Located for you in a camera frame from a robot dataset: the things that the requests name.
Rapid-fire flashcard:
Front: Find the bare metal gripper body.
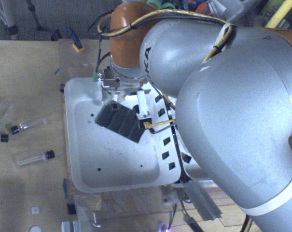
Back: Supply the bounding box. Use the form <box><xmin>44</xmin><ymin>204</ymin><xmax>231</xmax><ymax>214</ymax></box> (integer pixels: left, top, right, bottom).
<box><xmin>97</xmin><ymin>67</ymin><xmax>152</xmax><ymax>96</ymax></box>

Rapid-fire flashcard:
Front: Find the white plastic tray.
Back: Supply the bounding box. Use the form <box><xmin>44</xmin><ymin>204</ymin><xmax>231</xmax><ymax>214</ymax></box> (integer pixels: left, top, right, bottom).
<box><xmin>64</xmin><ymin>77</ymin><xmax>181</xmax><ymax>194</ymax></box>

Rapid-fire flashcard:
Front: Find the clear plastic storage bin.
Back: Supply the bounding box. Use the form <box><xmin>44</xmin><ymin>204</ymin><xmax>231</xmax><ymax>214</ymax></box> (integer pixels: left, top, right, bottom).
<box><xmin>120</xmin><ymin>0</ymin><xmax>245</xmax><ymax>22</ymax></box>

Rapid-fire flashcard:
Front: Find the black cylinder on white bracket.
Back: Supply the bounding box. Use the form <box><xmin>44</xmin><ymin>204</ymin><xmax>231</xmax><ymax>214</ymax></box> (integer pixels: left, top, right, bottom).
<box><xmin>95</xmin><ymin>89</ymin><xmax>153</xmax><ymax>144</ymax></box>

